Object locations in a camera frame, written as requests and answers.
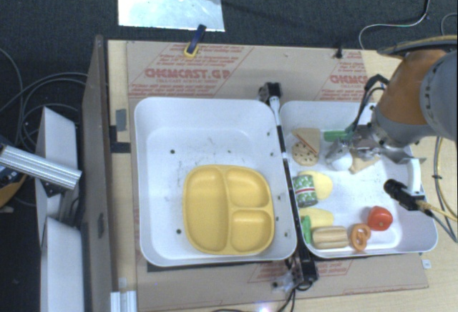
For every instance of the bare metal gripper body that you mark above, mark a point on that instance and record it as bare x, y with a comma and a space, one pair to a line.
365, 137

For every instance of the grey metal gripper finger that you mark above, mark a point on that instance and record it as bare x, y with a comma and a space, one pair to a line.
362, 153
335, 150

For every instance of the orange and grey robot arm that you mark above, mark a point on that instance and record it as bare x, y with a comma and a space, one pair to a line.
411, 96

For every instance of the tan wedge slice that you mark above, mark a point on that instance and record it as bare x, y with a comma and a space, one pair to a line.
361, 164

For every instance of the white egg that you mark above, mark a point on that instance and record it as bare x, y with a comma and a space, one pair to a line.
342, 162

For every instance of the green toy stick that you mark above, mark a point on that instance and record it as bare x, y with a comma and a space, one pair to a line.
334, 135

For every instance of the tan triangular sandwich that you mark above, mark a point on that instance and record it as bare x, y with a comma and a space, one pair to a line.
309, 137

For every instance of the tan round biscuit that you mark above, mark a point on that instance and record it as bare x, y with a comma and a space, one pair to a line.
304, 156

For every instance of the yellow oval toy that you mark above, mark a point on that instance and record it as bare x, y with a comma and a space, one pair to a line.
320, 217
323, 185

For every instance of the white plastic tray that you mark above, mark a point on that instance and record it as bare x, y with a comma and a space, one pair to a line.
358, 192
214, 139

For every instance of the thin black and white rod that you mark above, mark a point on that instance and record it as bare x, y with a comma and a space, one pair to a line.
286, 160

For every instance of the green and white can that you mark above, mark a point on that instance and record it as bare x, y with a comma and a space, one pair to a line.
305, 190

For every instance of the red toy pepper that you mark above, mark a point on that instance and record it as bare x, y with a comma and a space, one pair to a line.
380, 218

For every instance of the orange pretzel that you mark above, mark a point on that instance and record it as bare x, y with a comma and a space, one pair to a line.
359, 237

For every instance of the small green toy piece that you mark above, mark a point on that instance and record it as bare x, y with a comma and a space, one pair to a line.
306, 230

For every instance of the tan hot dog bun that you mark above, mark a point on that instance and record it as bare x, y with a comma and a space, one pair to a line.
330, 237

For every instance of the yellow divided plate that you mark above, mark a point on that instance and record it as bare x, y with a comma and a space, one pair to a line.
229, 210

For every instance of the brown cardboard board red print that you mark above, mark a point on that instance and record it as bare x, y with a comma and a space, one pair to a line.
214, 63

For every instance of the black cylinder on white bracket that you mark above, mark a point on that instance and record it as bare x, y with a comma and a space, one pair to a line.
400, 192

